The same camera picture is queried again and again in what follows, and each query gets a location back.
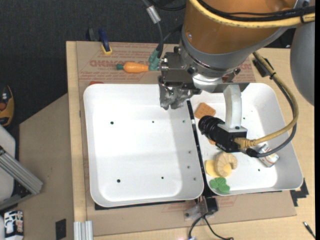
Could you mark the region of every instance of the yellow cable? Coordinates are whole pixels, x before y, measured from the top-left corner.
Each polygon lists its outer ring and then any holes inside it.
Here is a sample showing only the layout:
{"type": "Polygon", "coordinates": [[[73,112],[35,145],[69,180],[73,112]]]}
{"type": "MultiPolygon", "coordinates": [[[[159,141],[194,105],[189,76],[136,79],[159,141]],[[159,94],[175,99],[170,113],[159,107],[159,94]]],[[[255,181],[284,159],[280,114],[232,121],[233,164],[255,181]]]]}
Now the yellow cable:
{"type": "MultiPolygon", "coordinates": [[[[239,27],[239,28],[250,28],[250,29],[262,29],[262,28],[280,28],[280,27],[292,27],[301,23],[301,18],[299,16],[287,18],[287,19],[279,19],[272,21],[237,21],[227,19],[221,16],[218,16],[206,8],[204,8],[197,0],[189,0],[191,4],[204,16],[207,18],[218,22],[223,25],[231,26],[231,27],[239,27]]],[[[316,13],[309,13],[303,16],[303,20],[305,23],[313,22],[316,20],[316,13]]]]}
{"type": "Polygon", "coordinates": [[[288,96],[291,99],[292,104],[293,104],[293,119],[286,127],[282,128],[276,132],[273,132],[271,134],[268,134],[264,137],[258,138],[258,139],[235,138],[234,141],[240,145],[241,149],[256,146],[259,143],[269,141],[271,139],[274,139],[275,137],[278,137],[281,134],[284,134],[285,132],[289,131],[292,127],[294,127],[294,125],[296,124],[296,122],[298,120],[298,116],[299,116],[298,103],[297,103],[297,100],[296,100],[294,94],[290,91],[290,89],[285,85],[285,83],[273,71],[271,66],[266,62],[266,60],[258,52],[255,51],[253,54],[257,58],[257,60],[259,60],[265,66],[265,68],[269,71],[269,73],[271,75],[273,75],[273,78],[275,78],[277,80],[279,85],[281,85],[282,88],[285,90],[285,92],[288,94],[288,96]]]}

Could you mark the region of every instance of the black connector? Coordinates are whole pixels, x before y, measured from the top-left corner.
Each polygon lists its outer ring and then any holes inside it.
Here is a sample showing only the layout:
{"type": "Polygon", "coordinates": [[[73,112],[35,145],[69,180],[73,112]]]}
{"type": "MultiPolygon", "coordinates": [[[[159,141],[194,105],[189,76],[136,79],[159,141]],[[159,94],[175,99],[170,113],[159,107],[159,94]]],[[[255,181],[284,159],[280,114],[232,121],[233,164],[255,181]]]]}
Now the black connector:
{"type": "Polygon", "coordinates": [[[257,151],[255,151],[254,149],[252,149],[252,148],[247,148],[247,150],[245,151],[245,153],[249,156],[249,157],[251,157],[251,158],[257,158],[258,156],[258,152],[257,151]]]}
{"type": "Polygon", "coordinates": [[[217,211],[219,211],[218,203],[215,197],[206,196],[205,197],[206,206],[208,208],[208,212],[206,215],[213,215],[217,211]]]}
{"type": "MultiPolygon", "coordinates": [[[[264,58],[264,60],[270,65],[270,67],[274,70],[274,68],[272,67],[272,65],[270,64],[270,62],[268,61],[268,59],[264,58]]],[[[253,61],[253,65],[256,67],[256,69],[259,71],[260,75],[264,78],[268,75],[268,71],[266,69],[266,67],[259,61],[254,59],[253,61]]]]}

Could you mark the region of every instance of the black carpet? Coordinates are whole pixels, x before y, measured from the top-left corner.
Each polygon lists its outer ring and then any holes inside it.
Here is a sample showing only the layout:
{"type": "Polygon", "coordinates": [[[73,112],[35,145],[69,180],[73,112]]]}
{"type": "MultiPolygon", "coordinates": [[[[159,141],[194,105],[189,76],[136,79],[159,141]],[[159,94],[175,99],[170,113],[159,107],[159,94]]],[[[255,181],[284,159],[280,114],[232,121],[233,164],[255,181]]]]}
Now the black carpet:
{"type": "MultiPolygon", "coordinates": [[[[158,12],[164,35],[183,22],[183,11],[158,12]]],[[[88,28],[103,28],[111,42],[159,39],[140,0],[0,0],[0,82],[14,95],[13,126],[67,93],[66,41],[85,40],[88,28]]],[[[293,33],[269,47],[285,48],[293,33]]]]}

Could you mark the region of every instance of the cardboard sheet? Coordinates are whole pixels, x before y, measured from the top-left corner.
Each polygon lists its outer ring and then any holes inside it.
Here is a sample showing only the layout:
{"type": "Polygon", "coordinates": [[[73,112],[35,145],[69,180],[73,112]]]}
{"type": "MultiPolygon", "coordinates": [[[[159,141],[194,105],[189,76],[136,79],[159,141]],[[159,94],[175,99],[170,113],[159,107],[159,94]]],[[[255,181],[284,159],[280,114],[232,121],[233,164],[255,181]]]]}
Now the cardboard sheet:
{"type": "MultiPolygon", "coordinates": [[[[184,211],[195,204],[193,200],[136,207],[95,209],[89,186],[84,90],[92,81],[113,84],[156,84],[157,77],[161,74],[158,71],[126,73],[116,70],[117,63],[123,64],[127,61],[147,65],[148,58],[157,46],[156,44],[114,42],[110,45],[113,54],[106,56],[101,50],[99,42],[76,42],[87,220],[93,222],[95,236],[188,227],[192,221],[185,220],[184,211]]],[[[172,52],[174,46],[173,44],[165,45],[164,52],[172,52]]],[[[253,64],[249,59],[240,66],[240,69],[241,72],[233,79],[234,82],[255,82],[253,64]]],[[[296,215],[289,191],[217,196],[216,200],[219,211],[209,219],[209,222],[213,224],[296,215]]]]}
{"type": "Polygon", "coordinates": [[[20,124],[19,161],[38,177],[39,194],[18,203],[23,240],[73,239],[73,188],[68,95],[20,124]]]}

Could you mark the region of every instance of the wooden table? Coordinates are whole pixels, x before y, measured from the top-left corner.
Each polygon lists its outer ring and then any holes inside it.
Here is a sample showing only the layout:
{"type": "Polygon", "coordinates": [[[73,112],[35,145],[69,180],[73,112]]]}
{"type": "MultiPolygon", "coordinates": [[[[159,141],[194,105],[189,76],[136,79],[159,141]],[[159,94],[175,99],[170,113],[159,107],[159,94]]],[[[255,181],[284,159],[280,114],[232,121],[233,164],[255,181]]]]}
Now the wooden table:
{"type": "MultiPolygon", "coordinates": [[[[314,107],[310,105],[298,92],[293,82],[290,71],[290,50],[278,48],[263,48],[260,54],[267,58],[277,74],[293,91],[299,105],[299,119],[297,131],[292,140],[293,147],[298,157],[303,176],[309,191],[307,198],[298,200],[296,207],[297,216],[264,219],[257,221],[234,222],[214,225],[217,234],[223,237],[234,237],[236,240],[270,240],[313,239],[303,222],[306,221],[313,232],[316,233],[315,216],[315,137],[314,137],[314,107]]],[[[73,183],[73,208],[74,220],[84,222],[87,220],[86,196],[84,185],[84,169],[82,156],[81,122],[79,117],[80,100],[78,89],[77,45],[75,41],[66,43],[67,77],[69,96],[69,116],[71,135],[72,183],[73,183]]],[[[268,77],[262,78],[258,71],[254,71],[256,82],[271,86],[278,98],[280,108],[286,123],[292,119],[291,108],[278,89],[276,84],[268,77]]],[[[188,228],[164,229],[137,233],[116,234],[95,237],[95,240],[186,240],[188,228]]],[[[192,235],[198,240],[217,239],[212,235],[207,226],[197,226],[192,235]]]]}

